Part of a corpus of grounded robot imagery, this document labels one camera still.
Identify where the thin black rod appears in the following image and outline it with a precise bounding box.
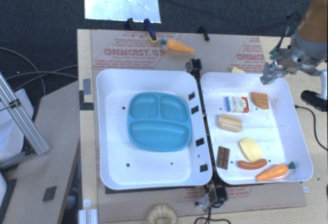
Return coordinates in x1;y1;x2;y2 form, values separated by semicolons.
194;69;220;188

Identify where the orange sausage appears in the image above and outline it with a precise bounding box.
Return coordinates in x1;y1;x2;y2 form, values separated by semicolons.
237;158;268;170

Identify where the black cylinder on white bracket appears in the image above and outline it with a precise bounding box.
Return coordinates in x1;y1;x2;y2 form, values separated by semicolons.
300;70;328;112

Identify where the tan bread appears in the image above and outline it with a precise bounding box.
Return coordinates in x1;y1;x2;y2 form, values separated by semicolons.
217;113;243;134

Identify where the brown cardboard board red print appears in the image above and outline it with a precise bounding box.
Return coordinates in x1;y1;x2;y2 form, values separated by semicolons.
90;29;308;224

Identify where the orange carrot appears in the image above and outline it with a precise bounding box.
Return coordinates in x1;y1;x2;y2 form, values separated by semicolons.
159;38;196;54
255;161;296;181

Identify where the brown chocolate bar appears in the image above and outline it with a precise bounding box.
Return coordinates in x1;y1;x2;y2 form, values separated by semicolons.
216;146;231;170

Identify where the orange waffle piece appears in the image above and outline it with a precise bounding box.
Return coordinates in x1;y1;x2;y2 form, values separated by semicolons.
250;91;270;110

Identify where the white and blue carton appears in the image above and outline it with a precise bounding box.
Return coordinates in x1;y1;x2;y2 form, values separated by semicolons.
225;95;252;114

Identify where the pale yellow oval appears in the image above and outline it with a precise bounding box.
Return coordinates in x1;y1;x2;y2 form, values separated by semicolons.
238;137;262;163

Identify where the beige doughnut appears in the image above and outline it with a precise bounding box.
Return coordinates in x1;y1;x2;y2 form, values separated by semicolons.
146;203;178;224

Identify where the white plastic tray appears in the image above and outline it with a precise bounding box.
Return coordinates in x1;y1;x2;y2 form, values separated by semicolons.
199;71;314;186
95;68;214;191

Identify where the blue divided plate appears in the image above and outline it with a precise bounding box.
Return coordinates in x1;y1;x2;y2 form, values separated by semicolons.
127;91;193;153

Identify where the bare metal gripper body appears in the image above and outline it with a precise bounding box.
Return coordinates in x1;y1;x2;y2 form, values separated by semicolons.
272;47;322;75

